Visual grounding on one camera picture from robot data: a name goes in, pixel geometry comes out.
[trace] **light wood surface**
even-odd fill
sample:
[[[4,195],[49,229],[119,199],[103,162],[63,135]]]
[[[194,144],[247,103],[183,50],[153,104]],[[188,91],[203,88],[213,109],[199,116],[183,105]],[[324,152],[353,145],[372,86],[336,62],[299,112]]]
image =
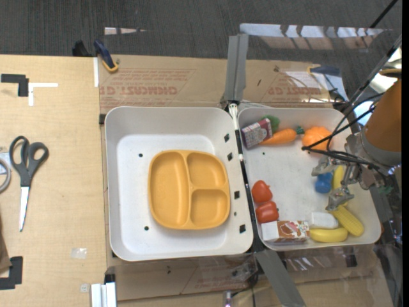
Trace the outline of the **light wood surface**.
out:
[[[17,84],[0,83],[0,147],[25,135],[41,141],[50,157],[32,183],[26,224],[19,232],[20,178],[16,171],[0,194],[3,236],[11,256],[23,256],[22,284],[0,291],[0,306],[89,306],[82,284],[103,283],[107,270],[99,94],[92,58],[0,56],[0,73],[24,74],[35,104],[17,96]],[[86,258],[72,258],[86,248]],[[306,281],[297,287],[308,306],[392,306],[377,262],[370,275],[334,281]],[[254,289],[256,306],[280,306],[269,284]],[[222,292],[124,301],[118,306],[222,306]],[[252,292],[235,306],[253,306]]]

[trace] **red tomato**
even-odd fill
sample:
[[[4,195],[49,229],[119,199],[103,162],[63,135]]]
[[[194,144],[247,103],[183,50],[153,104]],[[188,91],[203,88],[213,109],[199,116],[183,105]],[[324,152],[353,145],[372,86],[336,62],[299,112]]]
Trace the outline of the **red tomato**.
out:
[[[274,201],[264,202],[256,208],[256,217],[259,223],[268,223],[278,220],[280,217],[277,205]]]
[[[273,193],[270,190],[270,186],[263,180],[259,180],[254,183],[253,188],[251,189],[251,194],[254,202],[256,203],[266,202],[273,198]]]

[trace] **white plastic tray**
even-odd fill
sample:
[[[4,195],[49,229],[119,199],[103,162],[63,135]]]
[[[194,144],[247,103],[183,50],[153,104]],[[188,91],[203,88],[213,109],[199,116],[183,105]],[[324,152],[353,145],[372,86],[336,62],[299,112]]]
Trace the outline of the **white plastic tray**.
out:
[[[280,128],[295,128],[298,125],[304,129],[312,126],[325,126],[333,130],[342,120],[343,114],[334,109],[310,108],[264,108],[249,107],[240,111],[238,123],[240,128],[248,126],[266,114],[280,119]],[[351,131],[345,130],[333,139],[333,150],[344,151],[346,137]],[[282,220],[304,220],[312,211],[325,211],[328,195],[320,194],[314,190],[316,178],[311,176],[311,171],[318,164],[321,155],[308,154],[301,151],[301,139],[281,146],[255,146],[250,149],[243,148],[245,168],[250,188],[257,180],[264,180],[271,185],[273,201],[279,208]],[[303,244],[277,245],[263,242],[264,245],[276,251],[289,251],[296,249],[320,248],[329,246],[348,246],[357,244],[372,244],[381,235],[380,222],[372,197],[369,191],[362,190],[359,184],[349,186],[354,199],[348,202],[348,209],[353,212],[363,223],[365,231],[360,237],[348,236],[344,242],[324,244],[308,240]]]
[[[119,258],[136,262],[234,255],[251,247],[253,233],[235,129],[225,111],[117,107],[105,118],[105,138],[110,240]],[[208,230],[172,230],[155,222],[148,203],[149,165],[157,153],[174,149],[208,152],[224,163],[231,208],[222,225]]]

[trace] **yellow divided plate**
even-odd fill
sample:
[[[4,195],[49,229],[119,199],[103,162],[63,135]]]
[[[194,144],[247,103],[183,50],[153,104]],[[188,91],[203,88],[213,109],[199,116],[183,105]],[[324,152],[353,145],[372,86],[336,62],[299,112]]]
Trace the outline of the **yellow divided plate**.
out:
[[[230,213],[227,172],[220,159],[210,153],[158,153],[149,167],[148,194],[153,218],[167,228],[214,228]]]

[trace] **scissors blade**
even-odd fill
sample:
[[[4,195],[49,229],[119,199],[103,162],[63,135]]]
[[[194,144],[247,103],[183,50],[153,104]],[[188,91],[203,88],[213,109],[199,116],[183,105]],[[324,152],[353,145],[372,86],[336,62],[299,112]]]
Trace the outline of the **scissors blade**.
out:
[[[20,232],[23,230],[24,221],[26,220],[27,202],[30,187],[21,187],[20,195]]]

